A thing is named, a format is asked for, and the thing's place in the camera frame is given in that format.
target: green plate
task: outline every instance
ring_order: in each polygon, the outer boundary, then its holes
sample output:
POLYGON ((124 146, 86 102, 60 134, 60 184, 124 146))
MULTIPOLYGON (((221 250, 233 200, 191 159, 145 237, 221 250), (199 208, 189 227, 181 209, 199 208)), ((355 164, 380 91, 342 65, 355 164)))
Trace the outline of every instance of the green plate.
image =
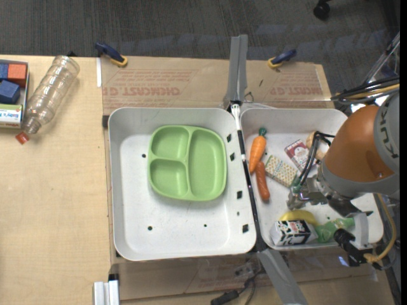
POLYGON ((226 151, 222 138, 197 126, 161 126, 151 136, 148 179, 162 196, 209 201, 226 185, 226 151))

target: blue block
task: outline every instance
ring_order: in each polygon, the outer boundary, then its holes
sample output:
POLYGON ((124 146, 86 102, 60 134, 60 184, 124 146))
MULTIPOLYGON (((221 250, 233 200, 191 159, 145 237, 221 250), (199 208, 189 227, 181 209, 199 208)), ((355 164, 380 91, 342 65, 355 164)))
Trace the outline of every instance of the blue block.
POLYGON ((0 81, 7 79, 8 64, 0 64, 0 81))
POLYGON ((20 86, 3 80, 0 83, 0 103, 2 104, 16 104, 20 97, 20 86))

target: toy blocks box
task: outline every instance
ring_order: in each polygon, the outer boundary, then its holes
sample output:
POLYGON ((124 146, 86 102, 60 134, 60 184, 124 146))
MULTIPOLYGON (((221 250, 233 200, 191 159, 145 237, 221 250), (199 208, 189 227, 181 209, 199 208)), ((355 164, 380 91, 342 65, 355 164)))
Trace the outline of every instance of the toy blocks box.
POLYGON ((28 62, 0 60, 0 128, 21 128, 28 83, 28 62))
POLYGON ((286 187, 291 185, 298 172, 274 155, 268 158, 265 166, 266 175, 286 187))

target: yellow banana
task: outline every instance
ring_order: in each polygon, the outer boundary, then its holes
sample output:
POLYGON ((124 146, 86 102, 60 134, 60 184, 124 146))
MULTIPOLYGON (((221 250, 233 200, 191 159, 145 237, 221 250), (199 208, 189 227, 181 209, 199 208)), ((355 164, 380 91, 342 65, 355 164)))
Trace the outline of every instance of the yellow banana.
POLYGON ((313 227, 319 226, 314 215, 306 210, 292 210, 286 212, 279 220, 305 220, 307 223, 313 225, 313 227))

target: bottle cap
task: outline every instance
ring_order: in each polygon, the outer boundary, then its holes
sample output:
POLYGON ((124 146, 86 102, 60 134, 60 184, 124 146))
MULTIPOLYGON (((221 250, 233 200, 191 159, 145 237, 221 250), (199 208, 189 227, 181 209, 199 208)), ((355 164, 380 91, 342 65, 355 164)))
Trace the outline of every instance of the bottle cap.
POLYGON ((28 135, 24 131, 22 131, 18 135, 16 135, 15 138, 22 145, 24 145, 28 140, 30 140, 30 138, 28 137, 28 135))

